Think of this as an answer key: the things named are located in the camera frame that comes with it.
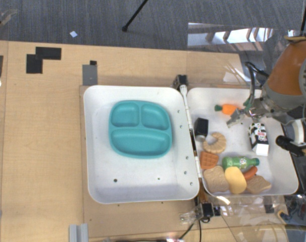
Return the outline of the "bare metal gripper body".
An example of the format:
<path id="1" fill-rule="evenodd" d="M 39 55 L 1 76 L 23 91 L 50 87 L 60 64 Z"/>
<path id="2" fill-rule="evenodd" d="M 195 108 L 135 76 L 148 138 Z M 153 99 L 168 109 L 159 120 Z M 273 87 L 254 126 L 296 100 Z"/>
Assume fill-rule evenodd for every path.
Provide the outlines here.
<path id="1" fill-rule="evenodd" d="M 271 117 L 275 112 L 274 108 L 267 104 L 267 100 L 264 97 L 254 99 L 253 102 L 247 99 L 243 106 L 245 114 L 252 118 Z"/>

